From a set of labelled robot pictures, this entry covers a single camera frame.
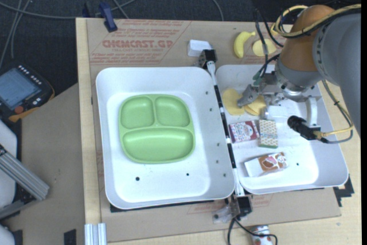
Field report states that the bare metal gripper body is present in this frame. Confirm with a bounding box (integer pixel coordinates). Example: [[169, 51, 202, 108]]
[[256, 72, 315, 103]]

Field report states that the green and yellow patterned carton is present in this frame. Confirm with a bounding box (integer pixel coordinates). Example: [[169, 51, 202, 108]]
[[257, 119, 279, 149]]

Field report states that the red and white packet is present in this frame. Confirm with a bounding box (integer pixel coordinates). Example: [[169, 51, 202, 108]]
[[228, 120, 260, 144]]

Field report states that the thin black and white rod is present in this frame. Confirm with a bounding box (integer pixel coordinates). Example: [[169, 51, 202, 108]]
[[206, 61, 239, 196]]

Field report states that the yellow banana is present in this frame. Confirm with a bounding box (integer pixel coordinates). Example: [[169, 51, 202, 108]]
[[233, 30, 256, 59]]

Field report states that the white and orange carton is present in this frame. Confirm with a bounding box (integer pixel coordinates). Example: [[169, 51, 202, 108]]
[[244, 151, 290, 178]]

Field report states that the white rectangular block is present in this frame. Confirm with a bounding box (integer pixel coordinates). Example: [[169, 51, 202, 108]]
[[187, 39, 213, 57]]

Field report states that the white plastic tray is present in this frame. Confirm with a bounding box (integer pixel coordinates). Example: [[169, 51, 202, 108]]
[[214, 64, 350, 195], [95, 66, 236, 210]]

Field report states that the green divided plate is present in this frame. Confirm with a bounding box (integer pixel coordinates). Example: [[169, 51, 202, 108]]
[[118, 94, 197, 165]]

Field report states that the brown cardboard board, red print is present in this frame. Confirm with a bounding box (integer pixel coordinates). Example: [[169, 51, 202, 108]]
[[85, 18, 342, 243]]

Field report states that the white can with red print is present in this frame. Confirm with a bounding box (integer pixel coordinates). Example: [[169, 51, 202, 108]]
[[247, 224, 272, 245]]

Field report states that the black cylinder on white bracket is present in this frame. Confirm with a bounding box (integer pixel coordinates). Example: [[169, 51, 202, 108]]
[[287, 96, 322, 141]]

